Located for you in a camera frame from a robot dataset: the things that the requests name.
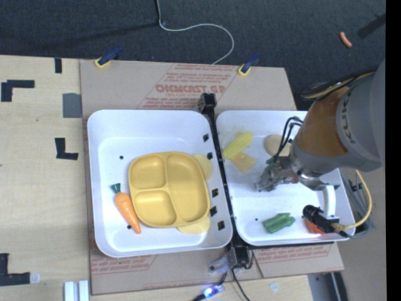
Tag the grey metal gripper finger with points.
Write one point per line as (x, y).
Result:
(272, 184)
(262, 182)

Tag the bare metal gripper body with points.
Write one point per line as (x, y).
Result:
(286, 171)

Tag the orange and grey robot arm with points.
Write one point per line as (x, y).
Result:
(338, 130)

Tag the white plastic tray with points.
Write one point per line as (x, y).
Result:
(272, 199)
(150, 127)

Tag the yellow cheese slice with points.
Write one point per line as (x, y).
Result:
(246, 163)

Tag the green beans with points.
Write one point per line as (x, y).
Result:
(277, 223)

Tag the thin black rod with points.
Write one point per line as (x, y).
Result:
(224, 174)

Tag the yellow corn cob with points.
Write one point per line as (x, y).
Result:
(238, 144)

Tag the orange-red toy piece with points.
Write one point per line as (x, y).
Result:
(311, 227)

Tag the yellow divided plate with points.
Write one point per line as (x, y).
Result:
(185, 183)

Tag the orange carrot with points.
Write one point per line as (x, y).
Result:
(127, 209)

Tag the orange sausage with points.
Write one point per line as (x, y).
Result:
(345, 39)

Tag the brown cardboard board, red print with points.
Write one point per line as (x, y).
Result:
(125, 83)

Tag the black cylinder on white bracket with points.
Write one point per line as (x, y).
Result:
(318, 216)

